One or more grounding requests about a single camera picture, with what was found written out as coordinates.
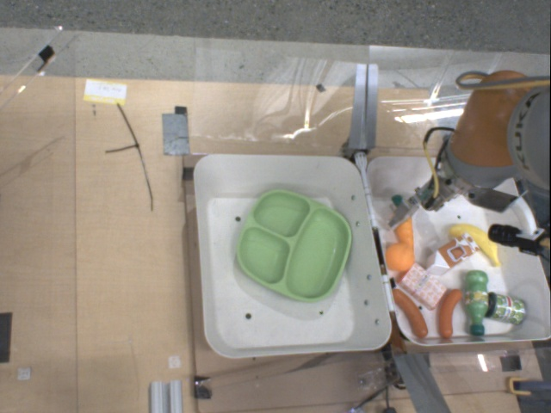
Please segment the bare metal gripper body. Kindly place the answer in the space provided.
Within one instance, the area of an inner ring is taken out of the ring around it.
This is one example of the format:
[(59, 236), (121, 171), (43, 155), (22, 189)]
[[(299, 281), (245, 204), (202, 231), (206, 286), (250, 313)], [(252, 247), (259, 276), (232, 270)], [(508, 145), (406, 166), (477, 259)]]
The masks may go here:
[(447, 202), (468, 191), (468, 182), (454, 172), (438, 170), (421, 187), (415, 189), (418, 204), (426, 211), (438, 211)]

